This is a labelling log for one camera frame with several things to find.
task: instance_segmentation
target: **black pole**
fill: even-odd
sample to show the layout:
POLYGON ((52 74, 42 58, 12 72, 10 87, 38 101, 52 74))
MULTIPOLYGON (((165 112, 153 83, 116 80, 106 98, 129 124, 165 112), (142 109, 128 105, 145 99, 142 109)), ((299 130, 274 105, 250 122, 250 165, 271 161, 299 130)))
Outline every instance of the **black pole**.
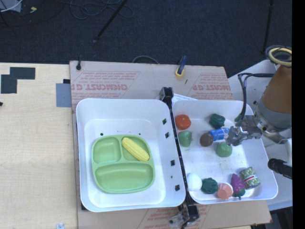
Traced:
POLYGON ((104 25, 104 27, 101 29, 100 33, 93 39, 93 43, 96 43, 99 39, 100 36, 103 34, 103 32, 107 29, 107 27, 110 25, 110 23, 113 21, 113 19, 115 18, 115 16, 118 15, 118 13, 121 11, 122 7, 125 5, 125 3, 127 2, 127 0, 124 0, 120 6, 118 7, 118 9, 114 12, 114 14, 111 16, 111 18, 108 20, 108 22, 104 25))
POLYGON ((270 27, 271 13, 272 13, 273 7, 274 7, 274 0, 270 0, 269 12, 268 12, 268 19, 267 19, 267 27, 266 27, 266 32, 265 32, 265 39, 264 39, 264 45, 263 45, 262 53, 264 53, 264 51, 265 51, 265 49, 266 49, 266 44, 267 44, 268 35, 269 35, 269 27, 270 27))

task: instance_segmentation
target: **yellow corn cob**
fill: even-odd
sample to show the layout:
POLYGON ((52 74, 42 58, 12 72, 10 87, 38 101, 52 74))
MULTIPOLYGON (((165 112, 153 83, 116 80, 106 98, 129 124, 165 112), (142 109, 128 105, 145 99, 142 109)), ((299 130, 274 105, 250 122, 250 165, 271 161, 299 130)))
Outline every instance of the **yellow corn cob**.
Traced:
POLYGON ((126 150, 131 153, 131 155, 134 156, 136 159, 140 161, 149 160, 149 154, 130 138, 124 137, 122 139, 122 146, 126 148, 126 150))

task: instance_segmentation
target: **green plate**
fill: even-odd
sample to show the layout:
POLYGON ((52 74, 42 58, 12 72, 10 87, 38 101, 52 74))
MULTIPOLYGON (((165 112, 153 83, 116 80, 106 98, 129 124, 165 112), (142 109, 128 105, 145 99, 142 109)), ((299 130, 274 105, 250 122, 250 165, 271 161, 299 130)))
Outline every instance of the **green plate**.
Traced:
POLYGON ((108 135, 96 139, 92 145, 91 163, 96 185, 106 193, 133 193, 149 188, 155 179, 153 157, 147 142, 136 135, 108 135), (128 137, 150 156, 139 161, 123 146, 128 137))

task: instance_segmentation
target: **blue cylinder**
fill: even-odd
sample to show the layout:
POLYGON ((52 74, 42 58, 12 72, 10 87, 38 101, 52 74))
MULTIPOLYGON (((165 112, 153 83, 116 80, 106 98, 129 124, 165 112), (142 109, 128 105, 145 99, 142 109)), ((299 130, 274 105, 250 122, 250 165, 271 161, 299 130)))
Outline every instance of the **blue cylinder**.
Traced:
POLYGON ((228 136, 229 128, 219 128, 215 130, 209 131, 209 133, 213 136, 213 141, 225 139, 228 136))

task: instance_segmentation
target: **white tray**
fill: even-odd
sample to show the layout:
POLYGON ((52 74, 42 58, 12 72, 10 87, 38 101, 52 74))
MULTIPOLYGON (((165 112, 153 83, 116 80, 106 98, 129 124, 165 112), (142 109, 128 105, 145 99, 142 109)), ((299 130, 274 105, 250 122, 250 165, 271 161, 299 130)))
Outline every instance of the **white tray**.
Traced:
POLYGON ((176 207, 183 203, 185 186, 165 103, 153 99, 84 99, 77 105, 76 116, 81 201, 88 210, 176 207), (105 193, 98 188, 92 173, 91 151, 101 134, 139 135, 148 143, 155 168, 155 180, 149 188, 125 194, 105 193))
MULTIPOLYGON (((208 123, 214 113, 226 118, 225 126, 230 128, 235 125, 234 119, 239 115, 243 106, 241 101, 227 100, 180 100, 173 105, 174 116, 185 114, 191 119, 191 126, 187 129, 192 132, 192 142, 189 147, 180 145, 184 169, 186 175, 194 172, 201 179, 213 178, 218 183, 230 183, 232 173, 239 175, 245 168, 252 167, 261 184, 255 188, 246 190, 241 201, 273 199, 278 192, 277 183, 272 170, 268 168, 268 156, 263 142, 259 139, 244 140, 242 144, 233 147, 233 153, 229 157, 219 157, 216 153, 218 140, 209 147, 200 145, 200 137, 213 129, 208 123)), ((246 115, 253 115, 250 106, 247 105, 246 115)), ((227 200, 218 198, 215 194, 205 194, 201 190, 190 191, 191 197, 200 204, 215 204, 225 202, 237 202, 239 198, 231 197, 227 200)))

